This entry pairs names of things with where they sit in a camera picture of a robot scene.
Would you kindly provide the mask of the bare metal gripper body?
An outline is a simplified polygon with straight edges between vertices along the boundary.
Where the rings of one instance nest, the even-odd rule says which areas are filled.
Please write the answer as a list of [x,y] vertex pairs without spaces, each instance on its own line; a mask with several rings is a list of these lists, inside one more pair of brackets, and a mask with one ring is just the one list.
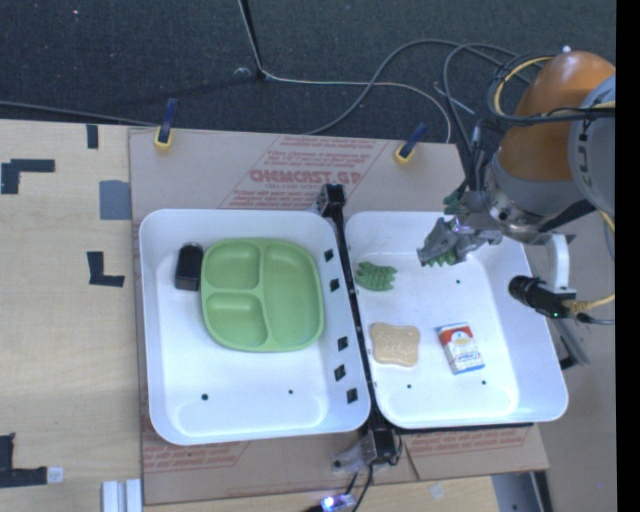
[[543,217],[526,211],[503,192],[465,192],[456,213],[459,234],[498,243],[503,237],[531,243]]

